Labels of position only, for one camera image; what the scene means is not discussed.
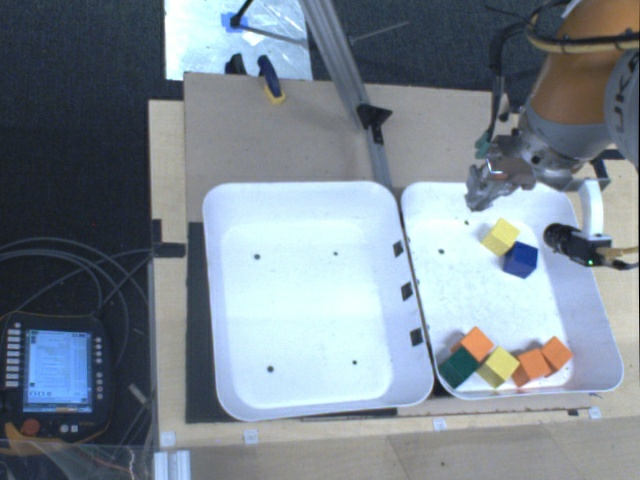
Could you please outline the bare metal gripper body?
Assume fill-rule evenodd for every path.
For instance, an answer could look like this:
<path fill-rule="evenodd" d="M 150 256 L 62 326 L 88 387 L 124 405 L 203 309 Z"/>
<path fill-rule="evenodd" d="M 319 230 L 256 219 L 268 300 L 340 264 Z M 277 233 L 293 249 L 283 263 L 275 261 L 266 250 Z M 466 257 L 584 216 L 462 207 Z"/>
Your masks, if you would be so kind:
<path fill-rule="evenodd" d="M 567 157 L 536 136 L 496 136 L 486 156 L 486 179 L 531 190 L 537 183 L 570 190 L 584 160 Z"/>

